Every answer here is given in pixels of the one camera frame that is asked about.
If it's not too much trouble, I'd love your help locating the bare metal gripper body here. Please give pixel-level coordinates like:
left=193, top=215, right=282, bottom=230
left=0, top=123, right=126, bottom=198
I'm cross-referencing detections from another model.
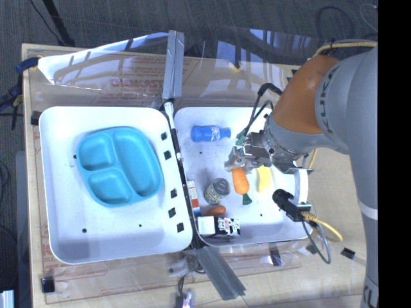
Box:
left=241, top=131, right=274, bottom=169

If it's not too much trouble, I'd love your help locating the yellow banana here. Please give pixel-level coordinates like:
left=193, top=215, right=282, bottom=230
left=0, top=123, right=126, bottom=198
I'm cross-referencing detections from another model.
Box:
left=256, top=165, right=272, bottom=195

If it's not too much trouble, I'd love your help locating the orange carrot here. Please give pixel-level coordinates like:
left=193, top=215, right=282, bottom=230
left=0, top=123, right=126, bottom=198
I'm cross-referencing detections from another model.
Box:
left=231, top=167, right=253, bottom=206

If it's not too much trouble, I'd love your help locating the white plastic tray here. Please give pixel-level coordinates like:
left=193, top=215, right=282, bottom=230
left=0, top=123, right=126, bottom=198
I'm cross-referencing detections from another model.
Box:
left=173, top=106, right=311, bottom=248
left=38, top=105, right=194, bottom=266

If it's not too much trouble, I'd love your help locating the blue plastic bottle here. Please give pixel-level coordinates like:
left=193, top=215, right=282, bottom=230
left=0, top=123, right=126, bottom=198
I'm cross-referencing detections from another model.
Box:
left=190, top=124, right=232, bottom=143

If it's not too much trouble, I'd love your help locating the green can with grey lid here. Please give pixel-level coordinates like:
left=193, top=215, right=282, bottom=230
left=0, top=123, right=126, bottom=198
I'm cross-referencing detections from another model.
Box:
left=203, top=177, right=231, bottom=206

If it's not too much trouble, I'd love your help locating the orange sausage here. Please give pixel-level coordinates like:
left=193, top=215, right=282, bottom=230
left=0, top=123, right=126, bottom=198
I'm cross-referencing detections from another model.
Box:
left=202, top=205, right=227, bottom=218

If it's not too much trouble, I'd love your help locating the red white and blue carton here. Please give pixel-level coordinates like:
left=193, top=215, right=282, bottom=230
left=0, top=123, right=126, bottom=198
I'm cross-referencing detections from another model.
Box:
left=186, top=179, right=202, bottom=218

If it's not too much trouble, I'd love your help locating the white carton with cow print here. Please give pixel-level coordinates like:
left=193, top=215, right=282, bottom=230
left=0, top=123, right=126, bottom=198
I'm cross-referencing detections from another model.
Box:
left=196, top=216, right=241, bottom=237

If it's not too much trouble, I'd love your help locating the blue divided plate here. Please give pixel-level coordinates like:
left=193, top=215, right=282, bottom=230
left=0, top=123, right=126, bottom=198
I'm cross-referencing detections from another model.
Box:
left=75, top=126, right=165, bottom=209

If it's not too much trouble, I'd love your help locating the brown cardboard board, red print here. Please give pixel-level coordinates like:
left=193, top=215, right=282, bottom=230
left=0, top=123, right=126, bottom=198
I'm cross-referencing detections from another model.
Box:
left=28, top=51, right=367, bottom=304

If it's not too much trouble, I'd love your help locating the black cylinder on white bracket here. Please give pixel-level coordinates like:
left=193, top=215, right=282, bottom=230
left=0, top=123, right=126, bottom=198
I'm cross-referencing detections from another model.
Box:
left=272, top=167, right=314, bottom=223

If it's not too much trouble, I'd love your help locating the black block with thin wires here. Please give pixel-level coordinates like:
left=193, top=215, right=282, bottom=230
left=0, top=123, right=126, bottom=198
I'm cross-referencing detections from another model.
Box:
left=175, top=289, right=195, bottom=308

